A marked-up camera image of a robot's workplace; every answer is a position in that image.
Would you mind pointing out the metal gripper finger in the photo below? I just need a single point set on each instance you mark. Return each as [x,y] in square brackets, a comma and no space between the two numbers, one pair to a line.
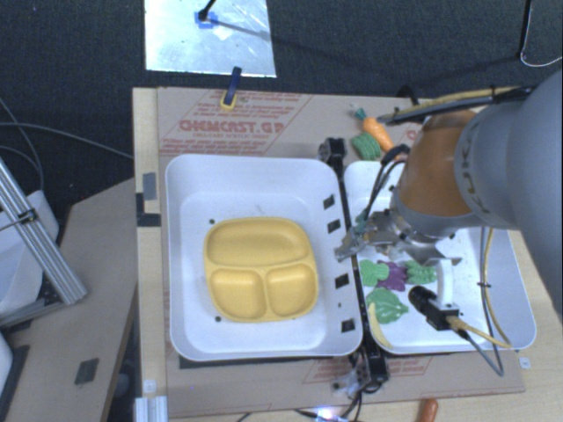
[349,245]

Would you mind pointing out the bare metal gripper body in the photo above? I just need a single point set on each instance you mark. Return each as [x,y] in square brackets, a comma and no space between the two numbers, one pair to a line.
[387,231]

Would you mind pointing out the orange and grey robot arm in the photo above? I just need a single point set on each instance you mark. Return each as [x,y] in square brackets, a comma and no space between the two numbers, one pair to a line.
[506,161]

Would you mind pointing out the thin black rod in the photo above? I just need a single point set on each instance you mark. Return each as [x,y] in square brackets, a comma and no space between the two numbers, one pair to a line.
[352,235]

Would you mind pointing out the green lettuce leaf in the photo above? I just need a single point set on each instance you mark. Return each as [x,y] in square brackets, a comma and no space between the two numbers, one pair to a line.
[371,273]

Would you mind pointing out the purple grapes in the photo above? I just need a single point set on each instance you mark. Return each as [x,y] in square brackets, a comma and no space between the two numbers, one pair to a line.
[393,277]

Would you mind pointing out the green cabbage leaf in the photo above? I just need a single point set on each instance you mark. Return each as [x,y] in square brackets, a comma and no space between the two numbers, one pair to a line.
[387,307]

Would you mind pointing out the yellow banana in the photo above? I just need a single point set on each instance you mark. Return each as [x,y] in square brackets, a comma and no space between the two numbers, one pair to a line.
[376,328]

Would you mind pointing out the green ridged vegetable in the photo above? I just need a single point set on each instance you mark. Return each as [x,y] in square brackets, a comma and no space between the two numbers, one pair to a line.
[366,146]

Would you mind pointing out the yellow divided plate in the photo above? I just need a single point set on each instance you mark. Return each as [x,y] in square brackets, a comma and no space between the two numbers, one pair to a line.
[259,271]

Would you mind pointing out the orange carrot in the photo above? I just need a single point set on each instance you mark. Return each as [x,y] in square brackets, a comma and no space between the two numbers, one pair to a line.
[378,132]

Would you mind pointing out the white plastic tray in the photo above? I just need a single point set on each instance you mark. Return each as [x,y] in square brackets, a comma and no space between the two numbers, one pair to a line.
[506,306]
[193,323]

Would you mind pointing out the brown cardboard board red print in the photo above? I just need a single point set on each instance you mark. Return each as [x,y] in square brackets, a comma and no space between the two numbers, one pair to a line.
[264,121]

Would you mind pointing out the orange sausage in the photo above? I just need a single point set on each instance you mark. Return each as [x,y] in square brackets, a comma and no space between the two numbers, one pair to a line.
[428,411]

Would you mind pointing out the black cylinder on white bracket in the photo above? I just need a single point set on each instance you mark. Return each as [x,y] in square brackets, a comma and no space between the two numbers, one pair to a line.
[433,306]

